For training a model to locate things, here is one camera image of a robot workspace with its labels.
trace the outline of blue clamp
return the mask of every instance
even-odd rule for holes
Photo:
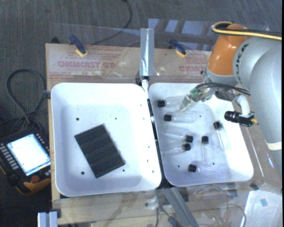
[[[174,40],[174,39],[171,39],[169,41],[170,44],[172,44],[176,49],[177,49],[177,54],[182,56],[182,57],[185,57],[187,56],[187,52],[184,48],[183,45],[181,45],[178,41]]]
[[[84,46],[82,45],[82,43],[80,42],[80,40],[73,34],[70,35],[70,41],[71,43],[73,43],[77,49],[76,49],[76,52],[84,57],[84,56],[87,56],[88,52],[87,50],[85,50]]]

